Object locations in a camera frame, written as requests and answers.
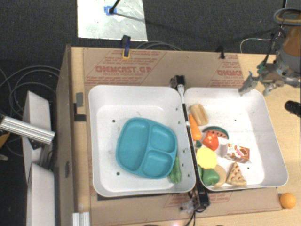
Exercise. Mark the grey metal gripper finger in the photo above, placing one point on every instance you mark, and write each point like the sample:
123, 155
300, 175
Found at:
270, 86
248, 85

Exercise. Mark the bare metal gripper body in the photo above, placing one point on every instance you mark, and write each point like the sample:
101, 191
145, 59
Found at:
272, 73

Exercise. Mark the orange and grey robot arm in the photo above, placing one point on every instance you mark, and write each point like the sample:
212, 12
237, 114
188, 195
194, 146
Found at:
291, 40

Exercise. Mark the white plastic tray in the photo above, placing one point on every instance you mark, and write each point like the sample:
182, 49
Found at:
258, 138
105, 149

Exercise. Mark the red and green watermelon slice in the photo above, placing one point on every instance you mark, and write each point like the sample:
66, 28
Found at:
217, 130

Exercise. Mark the tan bread roll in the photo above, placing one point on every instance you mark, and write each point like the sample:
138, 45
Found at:
199, 114

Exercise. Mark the thin black and white rod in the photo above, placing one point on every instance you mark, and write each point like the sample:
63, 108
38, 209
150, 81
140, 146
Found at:
185, 113

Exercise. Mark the orange carrot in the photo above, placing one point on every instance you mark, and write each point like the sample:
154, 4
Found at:
194, 128

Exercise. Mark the brown and white carton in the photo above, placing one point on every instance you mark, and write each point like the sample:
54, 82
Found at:
237, 153

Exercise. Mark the small dark green piece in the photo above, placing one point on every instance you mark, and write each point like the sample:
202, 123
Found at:
198, 144

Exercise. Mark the yellow wavy-edged disc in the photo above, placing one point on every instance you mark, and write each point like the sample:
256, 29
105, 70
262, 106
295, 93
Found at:
206, 158

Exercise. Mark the tan lattice pie slice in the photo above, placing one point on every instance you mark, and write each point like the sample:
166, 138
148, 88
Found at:
235, 176

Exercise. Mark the tan round biscuit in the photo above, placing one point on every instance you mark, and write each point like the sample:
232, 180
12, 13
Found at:
221, 174

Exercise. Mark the green bell pepper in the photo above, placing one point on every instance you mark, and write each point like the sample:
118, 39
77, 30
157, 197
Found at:
210, 176

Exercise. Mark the brown cardboard board red print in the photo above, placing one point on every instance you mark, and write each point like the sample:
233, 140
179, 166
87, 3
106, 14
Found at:
145, 67

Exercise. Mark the orange ball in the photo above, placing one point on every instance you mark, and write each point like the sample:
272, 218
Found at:
288, 200

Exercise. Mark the blue divided plate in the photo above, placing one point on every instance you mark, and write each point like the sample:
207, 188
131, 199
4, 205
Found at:
138, 145

